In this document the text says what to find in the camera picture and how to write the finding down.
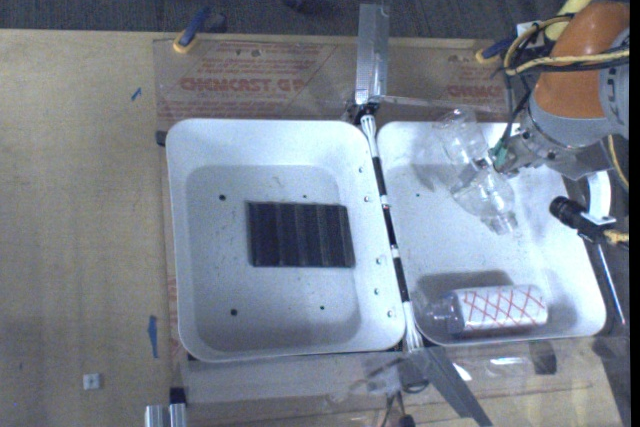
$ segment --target small white square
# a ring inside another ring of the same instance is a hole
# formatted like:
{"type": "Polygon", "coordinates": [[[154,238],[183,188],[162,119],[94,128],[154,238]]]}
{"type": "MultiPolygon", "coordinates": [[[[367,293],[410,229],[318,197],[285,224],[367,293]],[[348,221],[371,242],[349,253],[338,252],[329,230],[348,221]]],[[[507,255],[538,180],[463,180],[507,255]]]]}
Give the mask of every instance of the small white square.
{"type": "Polygon", "coordinates": [[[84,374],[82,384],[85,390],[98,390],[102,386],[100,374],[84,374]]]}

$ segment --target blue mark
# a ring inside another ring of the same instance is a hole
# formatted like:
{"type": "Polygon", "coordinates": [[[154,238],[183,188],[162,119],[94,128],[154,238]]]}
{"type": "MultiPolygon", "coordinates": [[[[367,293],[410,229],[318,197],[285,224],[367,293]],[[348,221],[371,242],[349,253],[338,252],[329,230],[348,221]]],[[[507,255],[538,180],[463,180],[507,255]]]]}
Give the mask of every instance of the blue mark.
{"type": "Polygon", "coordinates": [[[147,328],[149,333],[149,340],[151,341],[151,350],[153,351],[153,357],[158,358],[158,318],[155,315],[149,317],[149,327],[147,328]]]}

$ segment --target white label with red lines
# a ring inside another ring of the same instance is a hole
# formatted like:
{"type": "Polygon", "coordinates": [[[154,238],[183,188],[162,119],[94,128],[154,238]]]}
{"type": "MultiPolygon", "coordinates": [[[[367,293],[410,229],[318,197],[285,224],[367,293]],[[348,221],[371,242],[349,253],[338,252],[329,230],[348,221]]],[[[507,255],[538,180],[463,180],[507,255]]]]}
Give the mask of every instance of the white label with red lines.
{"type": "Polygon", "coordinates": [[[535,285],[454,290],[464,333],[530,328],[547,323],[549,310],[535,285]]]}

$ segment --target black rectangular object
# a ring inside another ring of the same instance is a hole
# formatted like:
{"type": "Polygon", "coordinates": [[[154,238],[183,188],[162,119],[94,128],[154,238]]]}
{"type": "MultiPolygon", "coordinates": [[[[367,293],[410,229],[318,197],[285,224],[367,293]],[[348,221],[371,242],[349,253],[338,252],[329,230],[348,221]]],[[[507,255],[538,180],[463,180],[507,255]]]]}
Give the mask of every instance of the black rectangular object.
{"type": "Polygon", "coordinates": [[[347,208],[309,203],[247,203],[256,267],[353,267],[347,208]]]}

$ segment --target orange cylinder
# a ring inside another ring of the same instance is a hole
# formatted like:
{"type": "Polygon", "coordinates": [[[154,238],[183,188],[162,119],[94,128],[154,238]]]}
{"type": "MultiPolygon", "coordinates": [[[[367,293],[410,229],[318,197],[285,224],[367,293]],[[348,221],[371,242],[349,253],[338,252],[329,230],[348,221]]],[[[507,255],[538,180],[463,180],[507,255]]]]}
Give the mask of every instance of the orange cylinder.
{"type": "MultiPolygon", "coordinates": [[[[630,23],[630,11],[619,2],[588,5],[569,22],[558,38],[551,56],[599,54],[611,48],[616,37],[630,23]]],[[[598,71],[545,72],[533,92],[544,111],[567,118],[602,118],[598,71]]]]}

